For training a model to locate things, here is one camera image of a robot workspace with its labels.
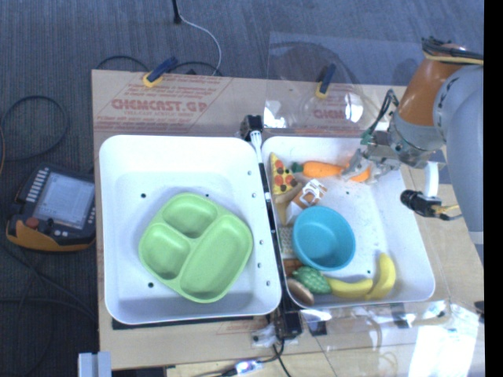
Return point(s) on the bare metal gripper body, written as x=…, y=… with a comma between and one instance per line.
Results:
x=383, y=149

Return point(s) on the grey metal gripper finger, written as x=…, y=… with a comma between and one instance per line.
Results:
x=379, y=169
x=352, y=164

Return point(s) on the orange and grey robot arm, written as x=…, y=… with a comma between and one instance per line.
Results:
x=463, y=132

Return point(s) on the orange wedge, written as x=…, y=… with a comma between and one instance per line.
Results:
x=362, y=176

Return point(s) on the orange carrot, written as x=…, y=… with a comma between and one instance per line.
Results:
x=320, y=169

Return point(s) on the white and orange carton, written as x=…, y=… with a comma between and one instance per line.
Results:
x=310, y=195

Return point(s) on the white plastic tray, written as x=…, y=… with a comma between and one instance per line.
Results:
x=393, y=226
x=129, y=273

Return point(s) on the yellow pizza slice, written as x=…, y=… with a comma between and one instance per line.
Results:
x=282, y=175

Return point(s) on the white packet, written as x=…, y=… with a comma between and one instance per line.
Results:
x=290, y=212

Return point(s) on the blue bowl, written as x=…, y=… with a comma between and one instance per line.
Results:
x=322, y=238

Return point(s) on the thin black and white rod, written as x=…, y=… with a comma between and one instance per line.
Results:
x=266, y=187

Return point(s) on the pale waffle biscuit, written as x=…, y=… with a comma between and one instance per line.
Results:
x=286, y=241

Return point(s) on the yellow banana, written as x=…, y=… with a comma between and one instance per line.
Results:
x=349, y=288
x=386, y=275

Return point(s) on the brown biscuit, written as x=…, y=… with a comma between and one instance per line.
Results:
x=291, y=266

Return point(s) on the green grapes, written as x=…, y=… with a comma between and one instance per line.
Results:
x=314, y=281

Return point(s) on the brown bread bun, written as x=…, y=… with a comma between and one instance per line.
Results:
x=300, y=292

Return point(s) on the brown cardboard board red print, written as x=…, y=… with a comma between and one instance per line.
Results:
x=220, y=104

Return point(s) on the green divided plate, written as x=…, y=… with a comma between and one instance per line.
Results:
x=212, y=257

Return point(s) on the black cylinder on white bracket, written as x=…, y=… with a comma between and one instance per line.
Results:
x=420, y=202

